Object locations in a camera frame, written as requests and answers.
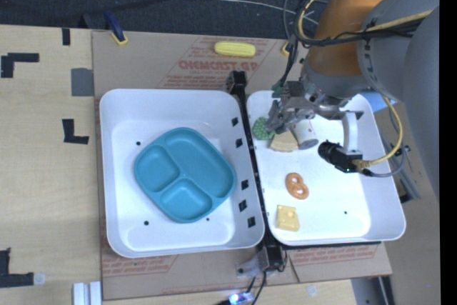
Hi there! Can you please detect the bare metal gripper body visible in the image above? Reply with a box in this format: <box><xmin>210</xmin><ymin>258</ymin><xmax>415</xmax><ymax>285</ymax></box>
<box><xmin>276</xmin><ymin>80</ymin><xmax>350</xmax><ymax>121</ymax></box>

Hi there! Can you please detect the green dotted toy vegetable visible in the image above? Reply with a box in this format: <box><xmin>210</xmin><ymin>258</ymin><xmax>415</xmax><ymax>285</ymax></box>
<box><xmin>251</xmin><ymin>116</ymin><xmax>276</xmax><ymax>141</ymax></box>

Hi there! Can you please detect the tan bread slice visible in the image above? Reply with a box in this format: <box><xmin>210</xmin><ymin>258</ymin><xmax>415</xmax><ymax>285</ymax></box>
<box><xmin>269</xmin><ymin>131</ymin><xmax>299</xmax><ymax>154</ymax></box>

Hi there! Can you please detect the white cup with orange dots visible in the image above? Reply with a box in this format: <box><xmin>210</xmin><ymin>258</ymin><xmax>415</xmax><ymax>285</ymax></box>
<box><xmin>288</xmin><ymin>117</ymin><xmax>320</xmax><ymax>150</ymax></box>

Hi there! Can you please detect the thin black rod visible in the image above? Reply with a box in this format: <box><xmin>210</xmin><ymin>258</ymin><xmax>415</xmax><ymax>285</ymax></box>
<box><xmin>235</xmin><ymin>91</ymin><xmax>274</xmax><ymax>248</ymax></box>

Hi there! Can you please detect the orange pretzel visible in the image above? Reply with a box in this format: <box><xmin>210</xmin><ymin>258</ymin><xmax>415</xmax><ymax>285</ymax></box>
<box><xmin>284</xmin><ymin>171</ymin><xmax>310</xmax><ymax>201</ymax></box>

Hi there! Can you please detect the yellow corn cob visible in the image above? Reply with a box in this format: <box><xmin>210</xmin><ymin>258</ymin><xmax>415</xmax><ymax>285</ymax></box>
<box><xmin>214</xmin><ymin>41</ymin><xmax>257</xmax><ymax>58</ymax></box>

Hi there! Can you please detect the yellow cheese wedge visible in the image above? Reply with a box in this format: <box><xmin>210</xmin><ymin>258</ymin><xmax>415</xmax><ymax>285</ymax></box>
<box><xmin>275</xmin><ymin>204</ymin><xmax>301</xmax><ymax>233</ymax></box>

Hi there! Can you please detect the white plastic tray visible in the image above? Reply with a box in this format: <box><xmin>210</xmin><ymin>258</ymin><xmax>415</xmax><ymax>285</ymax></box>
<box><xmin>99</xmin><ymin>88</ymin><xmax>266</xmax><ymax>259</ymax></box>
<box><xmin>246</xmin><ymin>89</ymin><xmax>407</xmax><ymax>246</ymax></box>

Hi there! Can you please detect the blue divided plate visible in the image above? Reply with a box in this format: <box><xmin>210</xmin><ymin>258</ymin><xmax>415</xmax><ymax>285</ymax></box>
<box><xmin>134</xmin><ymin>126</ymin><xmax>238</xmax><ymax>224</ymax></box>

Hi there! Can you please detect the brown cardboard board red print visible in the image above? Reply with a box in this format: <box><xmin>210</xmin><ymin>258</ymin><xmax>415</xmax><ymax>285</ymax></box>
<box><xmin>91</xmin><ymin>30</ymin><xmax>393</xmax><ymax>301</ymax></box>

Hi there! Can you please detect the black block with thin wires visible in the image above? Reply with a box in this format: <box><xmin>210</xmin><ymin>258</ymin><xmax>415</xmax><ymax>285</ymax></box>
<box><xmin>235</xmin><ymin>245</ymin><xmax>288</xmax><ymax>278</ymax></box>
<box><xmin>224</xmin><ymin>70</ymin><xmax>249</xmax><ymax>96</ymax></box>

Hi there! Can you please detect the black cylinder on white bracket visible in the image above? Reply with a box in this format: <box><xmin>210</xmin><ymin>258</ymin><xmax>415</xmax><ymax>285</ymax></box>
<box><xmin>317</xmin><ymin>109</ymin><xmax>366</xmax><ymax>174</ymax></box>

